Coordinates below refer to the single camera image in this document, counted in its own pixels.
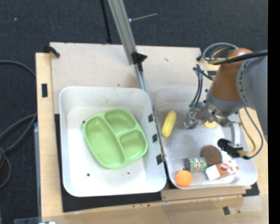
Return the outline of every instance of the yellow object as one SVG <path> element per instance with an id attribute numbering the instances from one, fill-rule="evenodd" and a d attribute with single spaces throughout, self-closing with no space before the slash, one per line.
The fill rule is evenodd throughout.
<path id="1" fill-rule="evenodd" d="M 183 188 L 189 186 L 192 179 L 192 174 L 187 170 L 181 170 L 175 176 L 176 184 Z"/>
<path id="2" fill-rule="evenodd" d="M 162 128 L 162 135 L 164 137 L 169 137 L 169 135 L 172 132 L 173 126 L 176 122 L 176 112 L 174 110 L 171 110 L 168 112 L 166 118 L 165 118 L 165 122 Z"/>
<path id="3" fill-rule="evenodd" d="M 217 123 L 215 121 L 213 121 L 213 122 L 209 122 L 209 121 L 204 122 L 204 125 L 206 127 L 208 127 L 208 128 L 214 128 L 216 126 L 216 124 Z"/>

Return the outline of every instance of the aluminum extrusion bar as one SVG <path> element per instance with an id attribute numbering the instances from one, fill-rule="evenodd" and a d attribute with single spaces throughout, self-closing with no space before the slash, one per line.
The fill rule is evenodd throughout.
<path id="1" fill-rule="evenodd" d="M 121 42 L 124 46 L 128 62 L 129 64 L 134 64 L 132 53 L 137 52 L 137 49 L 123 0 L 108 0 L 108 3 L 115 20 L 116 28 L 118 30 Z M 135 65 L 135 71 L 140 88 L 147 91 L 143 73 L 139 71 L 137 65 Z"/>

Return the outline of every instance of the wooden table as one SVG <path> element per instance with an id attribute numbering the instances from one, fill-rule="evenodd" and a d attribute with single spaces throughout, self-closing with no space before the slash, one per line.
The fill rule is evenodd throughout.
<path id="1" fill-rule="evenodd" d="M 66 51 L 63 49 L 69 49 L 70 53 L 72 52 L 71 62 L 77 62 L 79 59 L 79 52 L 89 52 L 89 55 L 95 56 L 95 59 L 99 64 L 102 64 L 104 56 L 100 56 L 91 53 L 95 52 L 93 48 L 99 49 L 122 49 L 118 45 L 97 45 L 97 44 L 69 44 L 64 46 L 64 43 L 51 43 L 51 45 L 58 51 L 62 50 L 61 56 L 65 56 Z M 150 89 L 152 84 L 157 82 L 157 88 L 162 88 L 163 86 L 174 86 L 175 79 L 178 79 L 182 86 L 188 85 L 189 80 L 187 80 L 187 71 L 183 71 L 181 66 L 185 63 L 190 63 L 195 65 L 197 63 L 196 57 L 200 55 L 200 49 L 198 48 L 169 48 L 169 47 L 150 47 L 150 46 L 139 46 L 138 51 L 142 54 L 148 55 L 147 59 L 148 65 L 146 66 L 144 62 L 144 71 L 148 71 L 145 74 L 147 81 L 148 93 L 152 93 L 153 90 Z M 154 61 L 155 56 L 164 55 L 162 58 Z M 125 62 L 124 53 L 116 52 L 116 57 L 118 61 Z M 196 203 L 200 201 L 202 203 L 209 203 L 211 201 L 212 205 L 221 205 L 218 204 L 218 201 L 224 200 L 224 202 L 234 202 L 234 200 L 241 200 L 241 205 L 243 202 L 247 202 L 246 198 L 242 198 L 242 194 L 246 193 L 246 189 L 251 187 L 228 187 L 228 188 L 207 188 L 207 189 L 194 189 L 194 190 L 179 190 L 179 189 L 169 189 L 166 187 L 161 191 L 162 201 L 154 203 L 141 203 L 135 205 L 123 205 L 115 207 L 103 207 L 98 209 L 82 210 L 76 212 L 67 212 L 64 213 L 62 209 L 62 197 L 61 197 L 61 184 L 59 178 L 59 167 L 58 167 L 58 157 L 57 157 L 57 147 L 56 147 L 56 130 L 55 130 L 55 121 L 54 113 L 56 113 L 57 105 L 56 100 L 58 100 L 58 91 L 60 91 L 62 85 L 58 88 L 53 89 L 53 84 L 58 80 L 58 78 L 52 78 L 53 74 L 56 76 L 55 67 L 52 67 L 52 60 L 58 59 L 54 57 L 53 54 L 49 53 L 37 53 L 36 54 L 36 75 L 37 75 L 37 106 L 38 106 L 38 129 L 39 129 L 39 162 L 40 162 L 40 193 L 41 193 L 41 216 L 42 217 L 52 217 L 55 216 L 55 220 L 62 219 L 63 223 L 65 221 L 79 220 L 79 223 L 89 223 L 89 218 L 96 220 L 94 222 L 100 223 L 109 223 L 110 218 L 113 218 L 116 223 L 124 223 L 128 221 L 137 221 L 136 223 L 147 223 L 150 220 L 155 220 L 155 223 L 170 223 L 170 218 L 168 217 L 169 210 L 175 210 L 174 207 L 180 207 L 181 211 L 183 210 L 182 206 L 191 205 L 191 203 Z M 170 80 L 170 77 L 166 77 L 166 80 L 161 76 L 152 81 L 151 77 L 154 75 L 154 69 L 160 64 L 157 64 L 158 61 L 162 60 L 163 69 L 171 68 L 172 63 L 170 61 L 179 61 L 176 65 L 175 75 L 172 76 L 173 79 Z M 66 74 L 66 67 L 61 68 L 63 74 Z M 192 85 L 196 84 L 196 80 L 191 81 Z M 47 87 L 47 95 L 43 95 L 44 84 Z M 122 86 L 129 87 L 129 84 L 124 84 L 124 81 L 121 81 Z M 131 87 L 137 86 L 137 83 L 132 82 Z M 253 130 L 253 127 L 250 126 L 247 122 L 247 127 L 249 130 Z M 257 134 L 253 131 L 253 137 L 256 142 L 259 141 Z M 268 198 L 268 174 L 267 174 L 267 144 L 264 145 L 262 152 L 254 159 L 255 165 L 258 170 L 259 178 L 257 181 L 260 194 L 259 198 L 255 198 L 255 202 L 260 202 L 266 208 L 266 200 Z"/>

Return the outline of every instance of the black connector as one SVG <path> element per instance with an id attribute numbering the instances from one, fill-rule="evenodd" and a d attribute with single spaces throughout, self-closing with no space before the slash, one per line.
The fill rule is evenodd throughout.
<path id="1" fill-rule="evenodd" d="M 233 147 L 230 144 L 232 144 L 231 141 L 226 139 L 219 139 L 217 142 L 220 149 L 227 152 L 227 154 L 233 158 L 240 157 L 238 150 L 243 150 L 243 147 Z"/>

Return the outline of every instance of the white tray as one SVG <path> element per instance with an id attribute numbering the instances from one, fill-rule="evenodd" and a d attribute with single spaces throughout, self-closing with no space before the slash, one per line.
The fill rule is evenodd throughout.
<path id="1" fill-rule="evenodd" d="M 73 196 L 110 196 L 157 192 L 167 178 L 161 154 L 150 96 L 137 88 L 67 87 L 60 93 L 60 129 L 63 184 Z M 83 136 L 83 121 L 114 108 L 130 111 L 142 127 L 148 141 L 147 153 L 137 161 L 118 169 L 100 166 Z"/>
<path id="2" fill-rule="evenodd" d="M 219 186 L 248 186 L 257 180 L 257 170 L 253 160 L 236 158 L 240 171 L 236 175 L 228 176 L 219 180 L 209 181 L 204 172 L 193 172 L 193 181 L 189 187 L 181 188 L 175 182 L 175 175 L 184 168 L 184 159 L 200 157 L 200 150 L 205 145 L 217 147 L 220 138 L 231 140 L 231 129 L 216 125 L 215 128 L 207 128 L 203 124 L 195 129 L 186 130 L 183 123 L 189 110 L 189 104 L 193 100 L 197 88 L 193 89 L 160 89 L 154 94 L 154 110 L 159 130 L 163 127 L 167 113 L 174 110 L 177 119 L 172 133 L 165 138 L 160 136 L 163 152 L 168 167 L 168 174 L 171 182 L 180 189 L 209 188 Z M 232 121 L 239 122 L 236 115 L 231 116 Z M 242 128 L 241 145 L 244 150 L 249 150 Z M 224 161 L 231 160 L 231 157 L 221 151 Z"/>

